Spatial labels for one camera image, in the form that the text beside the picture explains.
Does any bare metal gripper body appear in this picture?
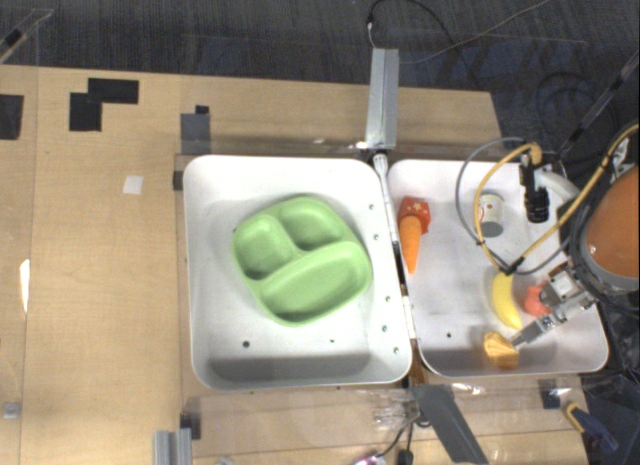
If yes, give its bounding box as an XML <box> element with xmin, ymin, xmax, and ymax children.
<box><xmin>548</xmin><ymin>268</ymin><xmax>600</xmax><ymax>325</ymax></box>

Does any salmon pink toy food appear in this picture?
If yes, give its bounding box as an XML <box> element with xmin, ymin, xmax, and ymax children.
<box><xmin>523</xmin><ymin>283</ymin><xmax>552</xmax><ymax>319</ymax></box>

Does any black cylinder on white bracket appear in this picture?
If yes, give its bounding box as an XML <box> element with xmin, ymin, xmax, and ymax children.
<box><xmin>518</xmin><ymin>152</ymin><xmax>581</xmax><ymax>225</ymax></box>

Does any orange carrot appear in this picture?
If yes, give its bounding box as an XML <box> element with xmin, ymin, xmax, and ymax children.
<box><xmin>398</xmin><ymin>215</ymin><xmax>423</xmax><ymax>276</ymax></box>

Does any yellow banana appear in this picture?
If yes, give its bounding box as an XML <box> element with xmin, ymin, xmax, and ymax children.
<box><xmin>491</xmin><ymin>271</ymin><xmax>524</xmax><ymax>331</ymax></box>

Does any small white can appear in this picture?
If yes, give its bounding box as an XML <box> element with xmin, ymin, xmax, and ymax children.
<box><xmin>477</xmin><ymin>193</ymin><xmax>507</xmax><ymax>239</ymax></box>

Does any yellow orange toy bread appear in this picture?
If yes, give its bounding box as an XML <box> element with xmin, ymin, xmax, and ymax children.
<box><xmin>482</xmin><ymin>331</ymin><xmax>521</xmax><ymax>370</ymax></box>

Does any white plastic tray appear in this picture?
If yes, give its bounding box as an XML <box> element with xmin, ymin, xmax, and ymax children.
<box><xmin>182</xmin><ymin>154</ymin><xmax>414</xmax><ymax>392</ymax></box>
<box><xmin>387</xmin><ymin>159</ymin><xmax>610</xmax><ymax>380</ymax></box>

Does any green divided plate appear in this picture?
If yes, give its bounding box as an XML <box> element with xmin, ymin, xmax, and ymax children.
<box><xmin>230</xmin><ymin>195</ymin><xmax>375</xmax><ymax>329</ymax></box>

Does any thin black and white rod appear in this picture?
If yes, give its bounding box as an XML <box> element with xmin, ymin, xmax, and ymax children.
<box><xmin>371</xmin><ymin>151</ymin><xmax>419</xmax><ymax>354</ymax></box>

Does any red cube with yellow stars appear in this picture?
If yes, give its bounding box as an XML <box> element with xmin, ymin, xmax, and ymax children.
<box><xmin>398</xmin><ymin>196</ymin><xmax>433</xmax><ymax>237</ymax></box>

